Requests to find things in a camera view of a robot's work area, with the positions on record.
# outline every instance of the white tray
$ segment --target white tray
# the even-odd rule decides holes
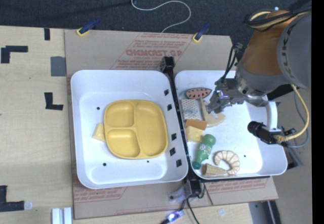
[[[187,175],[179,121],[164,74],[148,70],[81,70],[72,76],[71,96],[77,176],[84,186],[101,189],[175,182]],[[97,123],[103,122],[106,106],[124,99],[143,99],[160,106],[169,138],[162,155],[122,159],[114,156],[106,143],[92,138]]]
[[[185,99],[185,91],[195,87],[206,87],[215,89],[215,82],[224,71],[181,71],[175,77],[175,85],[179,101]],[[230,71],[228,78],[234,77],[234,71]],[[205,101],[209,103],[212,96],[210,93]],[[216,152],[221,150],[231,150],[239,156],[240,170],[237,175],[204,176],[201,169],[194,172],[206,180],[224,179],[224,178],[244,178],[261,177],[269,175],[279,175],[285,172],[287,168],[287,158],[284,149],[280,145],[268,145],[259,138],[253,136],[247,130],[250,121],[267,122],[266,109],[264,107],[255,107],[247,102],[242,105],[233,105],[226,107],[222,112],[226,117],[223,122],[214,127],[206,128],[204,134],[212,134],[216,138],[216,144],[212,148],[211,155],[203,164],[213,163],[213,157]],[[199,146],[197,142],[187,142],[188,152],[191,162],[195,159],[195,152]]]

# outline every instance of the cardboard box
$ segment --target cardboard box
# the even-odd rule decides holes
[[[168,193],[182,182],[91,190],[76,175],[70,79],[83,69],[155,70],[164,56],[175,59],[175,74],[182,70],[224,70],[232,43],[229,36],[203,36],[194,43],[190,34],[90,31],[79,37],[65,30],[69,126],[73,169],[74,218],[112,216],[173,210]],[[192,201],[192,207],[277,199],[271,177],[206,183],[207,195]]]

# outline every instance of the yellow bowl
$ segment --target yellow bowl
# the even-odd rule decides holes
[[[109,104],[104,129],[108,148],[120,158],[153,158],[168,146],[163,112],[150,101],[121,100]]]

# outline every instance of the blue and yellow clamp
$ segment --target blue and yellow clamp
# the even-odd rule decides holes
[[[203,38],[203,34],[207,34],[208,31],[209,31],[209,24],[205,24],[201,28],[201,30],[192,37],[192,41],[194,43],[199,43]]]
[[[76,33],[78,34],[78,36],[83,37],[89,33],[89,30],[95,29],[99,23],[100,23],[99,19],[93,19],[89,23],[81,27],[80,29],[76,30]]]

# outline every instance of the green bottle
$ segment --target green bottle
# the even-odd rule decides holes
[[[213,135],[206,134],[203,139],[202,143],[200,144],[199,148],[196,151],[196,159],[192,163],[193,169],[200,169],[201,162],[207,159],[212,151],[213,145],[216,143],[216,138]]]

